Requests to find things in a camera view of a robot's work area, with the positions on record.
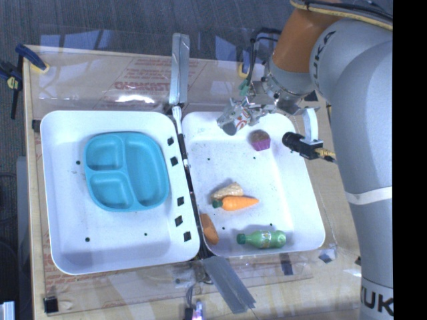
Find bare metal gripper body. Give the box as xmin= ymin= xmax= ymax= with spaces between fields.
xmin=246 ymin=77 xmax=304 ymax=116

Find white can with orange print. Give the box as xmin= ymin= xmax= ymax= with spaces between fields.
xmin=222 ymin=110 xmax=251 ymax=137

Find purple cupcake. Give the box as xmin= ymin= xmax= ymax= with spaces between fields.
xmin=250 ymin=129 xmax=272 ymax=152

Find white plastic tray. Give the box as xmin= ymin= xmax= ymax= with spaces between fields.
xmin=39 ymin=109 xmax=201 ymax=276
xmin=181 ymin=111 xmax=326 ymax=259

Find beige bread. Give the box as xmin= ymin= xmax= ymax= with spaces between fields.
xmin=210 ymin=181 xmax=245 ymax=201

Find orange carrot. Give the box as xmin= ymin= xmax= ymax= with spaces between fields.
xmin=211 ymin=195 xmax=260 ymax=212

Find blue divided plate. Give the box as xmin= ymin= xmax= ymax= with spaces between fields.
xmin=82 ymin=131 xmax=171 ymax=213

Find orange sausage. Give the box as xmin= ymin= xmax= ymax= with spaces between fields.
xmin=199 ymin=213 xmax=220 ymax=246

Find green plastic bottle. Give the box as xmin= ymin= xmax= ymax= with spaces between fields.
xmin=236 ymin=229 xmax=288 ymax=250

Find brown cardboard board, red print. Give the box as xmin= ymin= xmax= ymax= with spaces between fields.
xmin=22 ymin=44 xmax=363 ymax=320

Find black cylinder on white bracket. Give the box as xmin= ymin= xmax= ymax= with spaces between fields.
xmin=282 ymin=107 xmax=325 ymax=161

